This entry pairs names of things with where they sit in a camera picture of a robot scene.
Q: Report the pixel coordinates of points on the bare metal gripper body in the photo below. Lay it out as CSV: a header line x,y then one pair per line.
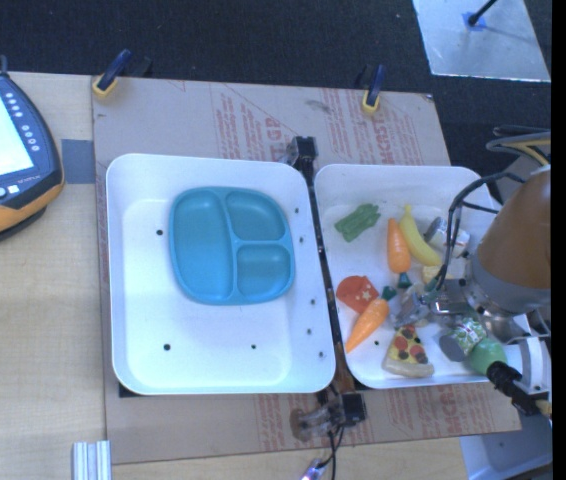
x,y
463,307

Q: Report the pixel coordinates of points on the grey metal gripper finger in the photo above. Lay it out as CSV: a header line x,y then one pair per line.
x,y
422,320
408,308

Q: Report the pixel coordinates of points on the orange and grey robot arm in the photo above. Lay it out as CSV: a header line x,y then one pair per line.
x,y
513,238

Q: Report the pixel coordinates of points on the pizza slice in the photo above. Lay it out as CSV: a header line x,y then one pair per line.
x,y
407,355

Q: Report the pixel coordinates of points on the orange carrot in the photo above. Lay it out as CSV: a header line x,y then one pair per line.
x,y
397,250
369,320

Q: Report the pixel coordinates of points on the yellow corn piece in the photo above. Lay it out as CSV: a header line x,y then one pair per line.
x,y
431,274

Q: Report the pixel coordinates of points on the green bottle with grey cap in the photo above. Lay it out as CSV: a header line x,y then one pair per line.
x,y
483,353

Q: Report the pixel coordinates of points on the yellow banana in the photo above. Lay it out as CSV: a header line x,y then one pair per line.
x,y
417,240

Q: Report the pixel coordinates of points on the small silver can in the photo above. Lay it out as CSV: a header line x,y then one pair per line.
x,y
435,230

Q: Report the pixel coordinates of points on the green beans bundle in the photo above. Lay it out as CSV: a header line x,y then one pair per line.
x,y
358,222

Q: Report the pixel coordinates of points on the thin black and white rod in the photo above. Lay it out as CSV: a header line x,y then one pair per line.
x,y
321,248

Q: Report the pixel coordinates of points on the white plastic tray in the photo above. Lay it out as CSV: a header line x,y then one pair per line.
x,y
363,188
213,348

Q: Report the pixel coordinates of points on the blue divided plate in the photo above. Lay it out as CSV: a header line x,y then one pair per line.
x,y
203,248

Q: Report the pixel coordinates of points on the brown cardboard board red print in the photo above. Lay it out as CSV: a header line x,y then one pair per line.
x,y
183,113

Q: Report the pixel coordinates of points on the black cylinder on white bracket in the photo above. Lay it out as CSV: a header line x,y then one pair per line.
x,y
523,368

